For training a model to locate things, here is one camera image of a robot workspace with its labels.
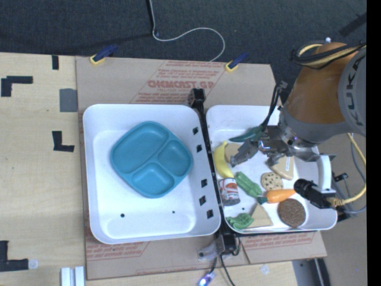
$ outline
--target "cardboard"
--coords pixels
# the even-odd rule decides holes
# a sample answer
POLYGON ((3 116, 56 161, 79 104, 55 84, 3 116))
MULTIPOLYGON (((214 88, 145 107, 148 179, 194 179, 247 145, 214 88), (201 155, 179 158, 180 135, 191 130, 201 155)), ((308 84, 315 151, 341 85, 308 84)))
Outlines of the cardboard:
MULTIPOLYGON (((106 245, 89 228, 82 116, 94 104, 187 104, 192 88, 205 90, 205 112, 214 105, 269 105, 274 77, 269 65, 240 64, 231 73, 224 63, 106 58, 94 66, 76 57, 80 152, 85 213, 87 279, 207 269, 198 249, 214 236, 106 245)), ((258 235, 241 238, 242 249, 226 266, 326 256, 319 232, 258 235)))

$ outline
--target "orange carrot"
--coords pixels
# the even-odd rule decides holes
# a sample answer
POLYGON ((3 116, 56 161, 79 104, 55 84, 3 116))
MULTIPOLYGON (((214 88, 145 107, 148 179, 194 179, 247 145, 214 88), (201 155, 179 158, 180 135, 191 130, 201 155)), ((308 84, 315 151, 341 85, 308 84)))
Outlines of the orange carrot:
POLYGON ((294 189, 273 189, 267 191, 266 197, 268 203, 279 203, 286 200, 288 197, 294 195, 296 192, 294 189))

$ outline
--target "yellow banana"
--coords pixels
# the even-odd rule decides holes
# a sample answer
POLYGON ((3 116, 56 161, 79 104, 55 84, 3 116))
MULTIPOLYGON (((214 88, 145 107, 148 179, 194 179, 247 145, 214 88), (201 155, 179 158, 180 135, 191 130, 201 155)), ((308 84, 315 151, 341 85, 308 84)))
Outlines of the yellow banana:
POLYGON ((233 172, 227 166, 225 160, 225 146, 227 142, 224 141, 220 146, 218 146, 213 153, 214 166, 216 167, 218 173, 224 178, 234 178, 233 172))

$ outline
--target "red and white can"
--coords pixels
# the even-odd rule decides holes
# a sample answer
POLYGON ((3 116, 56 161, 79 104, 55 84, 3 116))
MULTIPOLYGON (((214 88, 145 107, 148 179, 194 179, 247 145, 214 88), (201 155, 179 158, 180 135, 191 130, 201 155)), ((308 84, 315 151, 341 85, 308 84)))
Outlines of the red and white can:
POLYGON ((236 179, 226 178, 218 182, 221 200, 224 206, 234 206, 240 202, 236 179))

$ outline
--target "blue clip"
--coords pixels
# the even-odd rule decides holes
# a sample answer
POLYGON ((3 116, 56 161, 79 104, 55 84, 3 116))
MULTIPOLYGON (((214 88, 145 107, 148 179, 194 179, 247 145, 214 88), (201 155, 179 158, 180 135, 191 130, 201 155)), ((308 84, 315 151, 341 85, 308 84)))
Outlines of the blue clip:
POLYGON ((113 53, 118 50, 117 45, 109 45, 106 46, 102 51, 98 52, 97 54, 90 57, 90 62, 97 66, 98 64, 102 63, 105 60, 105 57, 108 57, 112 55, 113 53))
POLYGON ((248 53, 242 53, 240 56, 238 56, 235 60, 229 61, 225 65, 225 70, 228 72, 234 71, 238 64, 243 62, 246 58, 248 58, 249 54, 248 53))

